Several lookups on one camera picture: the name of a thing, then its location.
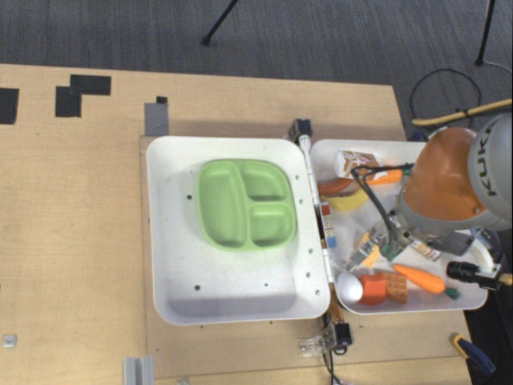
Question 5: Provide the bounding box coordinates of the yellow banana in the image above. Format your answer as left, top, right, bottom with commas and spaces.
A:
325, 190, 370, 213

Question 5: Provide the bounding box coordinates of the orange cube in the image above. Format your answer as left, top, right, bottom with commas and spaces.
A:
358, 273, 388, 307

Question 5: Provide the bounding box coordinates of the black tripod leg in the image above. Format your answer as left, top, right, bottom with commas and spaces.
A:
200, 0, 258, 47
474, 0, 504, 67

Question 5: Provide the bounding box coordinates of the small orange carrot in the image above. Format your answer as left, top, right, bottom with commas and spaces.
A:
362, 168, 404, 187

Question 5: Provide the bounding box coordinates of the white egg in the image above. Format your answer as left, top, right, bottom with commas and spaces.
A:
335, 272, 365, 303

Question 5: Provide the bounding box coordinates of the thin black and white rod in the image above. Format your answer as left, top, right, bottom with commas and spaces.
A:
297, 133, 345, 325

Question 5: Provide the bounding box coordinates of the brown waffle biscuit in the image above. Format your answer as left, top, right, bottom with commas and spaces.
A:
380, 271, 409, 306

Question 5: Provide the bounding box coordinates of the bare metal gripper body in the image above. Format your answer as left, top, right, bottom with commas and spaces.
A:
370, 213, 420, 261

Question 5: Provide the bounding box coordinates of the black cylinder on white bracket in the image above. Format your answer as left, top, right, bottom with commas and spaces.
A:
446, 237, 503, 293

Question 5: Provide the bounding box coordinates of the white plastic tray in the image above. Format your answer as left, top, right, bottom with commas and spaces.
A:
145, 135, 332, 327
309, 138, 491, 316

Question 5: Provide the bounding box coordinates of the large orange carrot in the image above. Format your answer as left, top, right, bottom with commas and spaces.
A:
391, 263, 462, 301

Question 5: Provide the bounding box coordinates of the black block with wires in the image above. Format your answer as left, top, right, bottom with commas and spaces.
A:
291, 118, 313, 140
333, 322, 355, 355

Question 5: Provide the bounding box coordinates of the white and brown small packet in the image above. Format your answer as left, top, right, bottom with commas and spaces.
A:
410, 240, 442, 262

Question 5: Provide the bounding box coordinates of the red sausage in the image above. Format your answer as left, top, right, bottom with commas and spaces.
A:
317, 177, 356, 197

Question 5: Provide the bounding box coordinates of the brown and white carton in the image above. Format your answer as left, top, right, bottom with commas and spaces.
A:
333, 149, 380, 180

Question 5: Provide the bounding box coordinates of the green divided plate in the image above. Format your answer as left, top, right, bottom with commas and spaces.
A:
196, 158, 299, 253

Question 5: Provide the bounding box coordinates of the yellow cheese wedge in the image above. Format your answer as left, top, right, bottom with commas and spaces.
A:
357, 232, 382, 269

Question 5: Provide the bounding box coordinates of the red and blue printed packet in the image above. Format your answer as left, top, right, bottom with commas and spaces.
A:
319, 200, 338, 250

